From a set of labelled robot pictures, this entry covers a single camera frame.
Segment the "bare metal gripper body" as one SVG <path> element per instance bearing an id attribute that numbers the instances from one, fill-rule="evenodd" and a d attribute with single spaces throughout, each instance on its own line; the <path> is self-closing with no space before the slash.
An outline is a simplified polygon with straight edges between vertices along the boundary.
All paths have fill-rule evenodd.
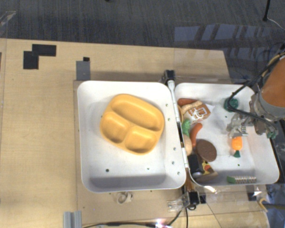
<path id="1" fill-rule="evenodd" d="M 261 94 L 254 94 L 249 102 L 250 111 L 239 110 L 232 104 L 232 112 L 234 113 L 232 121 L 237 121 L 239 126 L 244 124 L 247 127 L 253 126 L 258 135 L 277 135 L 278 129 L 275 122 L 278 118 L 270 113 L 269 110 L 273 109 L 276 113 L 276 107 L 271 107 L 264 101 Z"/>

